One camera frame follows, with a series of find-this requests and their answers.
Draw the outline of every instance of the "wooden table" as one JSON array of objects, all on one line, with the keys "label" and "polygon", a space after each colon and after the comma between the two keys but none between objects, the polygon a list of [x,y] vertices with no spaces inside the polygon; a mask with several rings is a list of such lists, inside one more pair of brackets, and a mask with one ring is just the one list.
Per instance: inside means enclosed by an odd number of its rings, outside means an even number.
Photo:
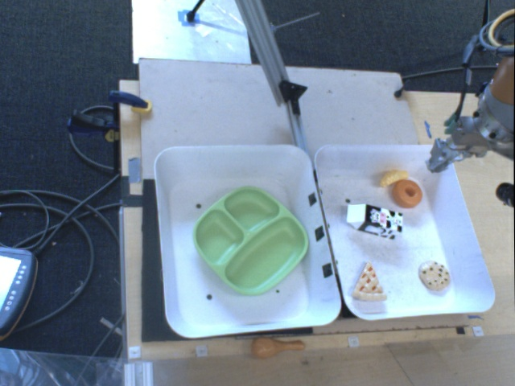
[{"label": "wooden table", "polygon": [[[138,82],[122,81],[120,89],[138,93]],[[443,122],[458,99],[454,93],[405,92],[401,101],[409,103],[420,144],[446,137]],[[468,96],[463,114],[471,114],[476,106],[477,99]],[[433,139],[428,138],[424,121],[431,125]],[[121,140],[122,174],[127,175],[129,159],[141,156],[140,116],[127,106],[121,110]],[[513,182],[513,163],[489,153],[457,163],[455,168],[496,290],[495,304],[488,312],[401,323],[337,321],[335,326],[297,338],[305,342],[304,352],[286,352],[263,361],[250,356],[249,339],[143,343],[142,209],[124,207],[122,270],[128,357],[154,361],[154,384],[169,384],[171,379],[182,385],[510,383],[515,354],[513,209],[503,206],[495,190],[500,183]],[[130,184],[130,194],[142,194],[142,184]],[[464,334],[457,333],[458,326]],[[477,337],[481,331],[484,336]],[[349,338],[356,337],[360,346],[350,347]],[[197,357],[198,347],[207,348],[208,357]]]}]

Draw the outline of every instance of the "white tray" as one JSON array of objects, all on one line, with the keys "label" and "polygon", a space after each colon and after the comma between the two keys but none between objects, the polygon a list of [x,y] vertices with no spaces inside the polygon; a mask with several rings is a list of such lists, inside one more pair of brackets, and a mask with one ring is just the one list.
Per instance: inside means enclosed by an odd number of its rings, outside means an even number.
[{"label": "white tray", "polygon": [[[324,276],[331,253],[327,237],[315,238],[323,217],[318,201],[310,205],[309,195],[317,193],[304,152],[293,146],[172,147],[156,158],[154,174],[165,311],[176,333],[199,338],[322,326],[337,318],[340,292],[335,274]],[[245,296],[226,285],[193,243],[193,227],[204,211],[243,186],[269,192],[309,237],[300,264],[259,296]]]},{"label": "white tray", "polygon": [[[431,173],[425,161],[430,146],[325,146],[315,158],[323,209],[344,300],[359,318],[378,320],[428,314],[488,310],[495,298],[472,222],[453,166]],[[391,188],[379,187],[388,170],[408,170],[424,197],[412,209],[397,206]],[[367,203],[403,213],[404,228],[394,240],[356,230],[346,222],[347,205]],[[430,292],[418,278],[428,260],[443,262],[451,285]],[[388,296],[363,302],[352,290],[366,261],[371,261]]]}]

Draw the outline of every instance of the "brown donut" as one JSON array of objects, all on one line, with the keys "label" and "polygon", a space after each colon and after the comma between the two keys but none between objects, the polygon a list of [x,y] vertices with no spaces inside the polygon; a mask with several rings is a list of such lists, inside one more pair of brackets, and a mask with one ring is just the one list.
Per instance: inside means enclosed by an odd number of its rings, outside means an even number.
[{"label": "brown donut", "polygon": [[392,197],[400,207],[415,207],[422,200],[422,190],[411,180],[399,180],[393,185]]}]

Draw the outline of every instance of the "cow print carton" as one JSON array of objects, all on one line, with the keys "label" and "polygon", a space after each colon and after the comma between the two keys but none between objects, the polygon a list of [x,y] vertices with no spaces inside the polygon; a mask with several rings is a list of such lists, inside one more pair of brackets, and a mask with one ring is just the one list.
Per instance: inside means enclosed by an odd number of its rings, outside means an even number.
[{"label": "cow print carton", "polygon": [[402,232],[402,213],[369,204],[349,204],[347,223],[362,232],[394,239]]}]

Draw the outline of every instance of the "wooden spoon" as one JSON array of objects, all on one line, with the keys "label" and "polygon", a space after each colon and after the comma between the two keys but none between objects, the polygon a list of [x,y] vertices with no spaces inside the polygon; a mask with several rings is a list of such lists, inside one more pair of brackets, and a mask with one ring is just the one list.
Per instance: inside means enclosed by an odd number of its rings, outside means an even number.
[{"label": "wooden spoon", "polygon": [[252,355],[259,359],[266,359],[277,355],[281,351],[303,351],[306,346],[301,340],[283,342],[271,338],[257,338],[252,341]]}]

